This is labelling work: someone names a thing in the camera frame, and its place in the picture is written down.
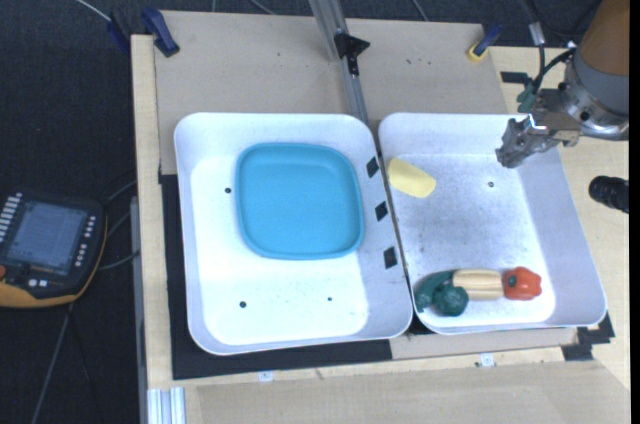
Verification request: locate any brown cardboard board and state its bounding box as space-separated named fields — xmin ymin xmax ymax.
xmin=153 ymin=9 xmax=581 ymax=362

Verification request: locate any green broccoli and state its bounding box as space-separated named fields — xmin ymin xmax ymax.
xmin=413 ymin=269 xmax=471 ymax=318

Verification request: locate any tan toy bread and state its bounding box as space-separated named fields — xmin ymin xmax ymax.
xmin=451 ymin=267 xmax=505 ymax=302

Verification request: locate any black cylinder on white bracket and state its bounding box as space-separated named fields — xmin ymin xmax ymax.
xmin=588 ymin=174 xmax=631 ymax=215

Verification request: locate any blue plate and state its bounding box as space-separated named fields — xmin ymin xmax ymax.
xmin=234 ymin=141 xmax=366 ymax=262

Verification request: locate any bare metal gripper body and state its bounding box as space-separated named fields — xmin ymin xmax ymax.
xmin=528 ymin=80 xmax=631 ymax=149

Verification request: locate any yellow toy wedge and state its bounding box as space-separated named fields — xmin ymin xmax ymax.
xmin=386 ymin=156 xmax=438 ymax=200

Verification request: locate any white plastic tray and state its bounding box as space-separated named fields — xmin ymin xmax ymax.
xmin=377 ymin=111 xmax=609 ymax=337
xmin=172 ymin=111 xmax=414 ymax=357

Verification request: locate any red toy pepper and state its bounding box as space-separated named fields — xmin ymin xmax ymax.
xmin=501 ymin=265 xmax=544 ymax=302

